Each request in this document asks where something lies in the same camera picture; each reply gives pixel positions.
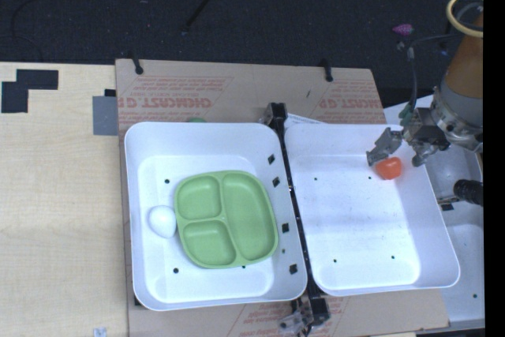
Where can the pink toy strawberry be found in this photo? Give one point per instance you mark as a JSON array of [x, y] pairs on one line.
[[402, 29]]

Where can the brown cardboard board red print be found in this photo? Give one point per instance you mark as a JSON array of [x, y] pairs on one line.
[[244, 90]]

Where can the green round object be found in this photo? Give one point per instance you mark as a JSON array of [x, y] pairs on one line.
[[196, 119]]

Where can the green divided plate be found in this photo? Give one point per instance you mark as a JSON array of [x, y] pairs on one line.
[[244, 209]]

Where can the orange toy tomato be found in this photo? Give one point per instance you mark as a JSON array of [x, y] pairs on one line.
[[390, 168]]

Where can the white egg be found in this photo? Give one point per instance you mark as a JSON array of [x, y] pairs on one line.
[[162, 221]]

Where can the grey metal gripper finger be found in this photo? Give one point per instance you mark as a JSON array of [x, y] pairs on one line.
[[424, 156], [384, 146]]

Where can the black cylinder on white bracket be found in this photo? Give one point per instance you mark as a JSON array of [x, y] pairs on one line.
[[469, 191]]

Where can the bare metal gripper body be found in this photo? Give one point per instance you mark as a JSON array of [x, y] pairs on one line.
[[428, 132]]

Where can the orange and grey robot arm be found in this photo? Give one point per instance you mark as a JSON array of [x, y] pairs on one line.
[[465, 67]]

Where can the thin black rod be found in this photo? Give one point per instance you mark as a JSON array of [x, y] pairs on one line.
[[294, 201]]

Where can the white plastic tray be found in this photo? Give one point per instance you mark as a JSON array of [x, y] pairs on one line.
[[367, 225], [221, 142]]

